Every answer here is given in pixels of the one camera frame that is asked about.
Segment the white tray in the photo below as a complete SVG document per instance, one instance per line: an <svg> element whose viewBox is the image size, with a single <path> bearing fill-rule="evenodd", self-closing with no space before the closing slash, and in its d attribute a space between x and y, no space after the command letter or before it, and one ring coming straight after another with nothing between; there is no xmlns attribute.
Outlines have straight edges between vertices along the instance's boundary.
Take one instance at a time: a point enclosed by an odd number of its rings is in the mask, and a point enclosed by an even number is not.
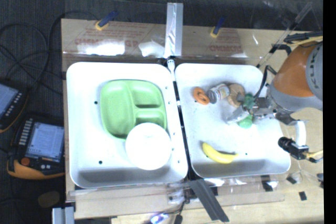
<svg viewBox="0 0 336 224"><path fill-rule="evenodd" d="M167 113L172 141L168 163L157 170L135 167L125 152L125 142L103 129L100 90L110 80L137 79L156 84ZM67 71L69 169L73 182L82 188L170 183L182 180L188 170L180 118L170 72L145 63L78 62Z"/></svg>
<svg viewBox="0 0 336 224"><path fill-rule="evenodd" d="M253 66L183 63L175 76L180 95L187 144L193 170L204 178L269 175L285 173L290 156L278 146L283 136L277 120L265 119L243 129L237 124L227 125L224 119L235 108L221 100L202 105L193 98L194 87L205 91L222 82L239 83L246 92L255 94L261 84L262 73ZM219 164L202 151L202 142L215 149L236 152L239 156L230 164Z"/></svg>

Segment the white bowl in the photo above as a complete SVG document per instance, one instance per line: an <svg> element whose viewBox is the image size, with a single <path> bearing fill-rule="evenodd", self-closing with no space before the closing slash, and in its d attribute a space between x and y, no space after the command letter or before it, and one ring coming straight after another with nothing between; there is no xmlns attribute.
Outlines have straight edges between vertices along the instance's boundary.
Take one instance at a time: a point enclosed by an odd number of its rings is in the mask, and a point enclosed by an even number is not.
<svg viewBox="0 0 336 224"><path fill-rule="evenodd" d="M171 140L161 126L141 123L126 138L125 149L130 161L143 170L156 170L164 166L172 153Z"/></svg>

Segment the blue clamp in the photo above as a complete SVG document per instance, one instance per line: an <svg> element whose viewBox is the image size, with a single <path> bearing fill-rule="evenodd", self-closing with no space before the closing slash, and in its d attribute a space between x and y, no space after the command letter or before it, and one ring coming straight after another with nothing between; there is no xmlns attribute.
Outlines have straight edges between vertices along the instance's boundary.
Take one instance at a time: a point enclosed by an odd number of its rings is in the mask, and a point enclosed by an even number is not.
<svg viewBox="0 0 336 224"><path fill-rule="evenodd" d="M99 31L102 31L109 25L109 21L113 20L119 12L116 10L110 12L108 15L106 15L102 20L96 22L96 29Z"/></svg>
<svg viewBox="0 0 336 224"><path fill-rule="evenodd" d="M225 21L225 18L222 16L222 17L219 19L217 25L216 25L214 28L212 28L211 33L210 33L210 35L211 35L212 37L218 37L219 30L220 30L220 28L222 27L224 21Z"/></svg>

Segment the device screen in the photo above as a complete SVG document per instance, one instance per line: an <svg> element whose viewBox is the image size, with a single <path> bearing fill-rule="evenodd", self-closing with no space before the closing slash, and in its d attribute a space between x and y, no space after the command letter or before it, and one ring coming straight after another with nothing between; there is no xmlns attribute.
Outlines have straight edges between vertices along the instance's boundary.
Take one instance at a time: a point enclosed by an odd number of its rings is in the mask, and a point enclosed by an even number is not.
<svg viewBox="0 0 336 224"><path fill-rule="evenodd" d="M31 133L26 156L45 157L60 162L64 141L64 127L36 122Z"/></svg>
<svg viewBox="0 0 336 224"><path fill-rule="evenodd" d="M19 90L0 84L0 118L7 111L9 104L17 96Z"/></svg>

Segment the handheld device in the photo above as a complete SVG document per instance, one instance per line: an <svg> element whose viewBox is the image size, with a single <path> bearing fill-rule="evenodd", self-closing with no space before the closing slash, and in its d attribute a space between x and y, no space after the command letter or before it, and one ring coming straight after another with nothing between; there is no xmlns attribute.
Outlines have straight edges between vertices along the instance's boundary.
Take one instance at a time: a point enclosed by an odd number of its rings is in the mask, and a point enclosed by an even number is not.
<svg viewBox="0 0 336 224"><path fill-rule="evenodd" d="M19 118L28 100L28 89L14 82L0 80L0 133Z"/></svg>
<svg viewBox="0 0 336 224"><path fill-rule="evenodd" d="M22 179L50 179L64 175L62 120L28 113L13 138L7 170L11 176Z"/></svg>

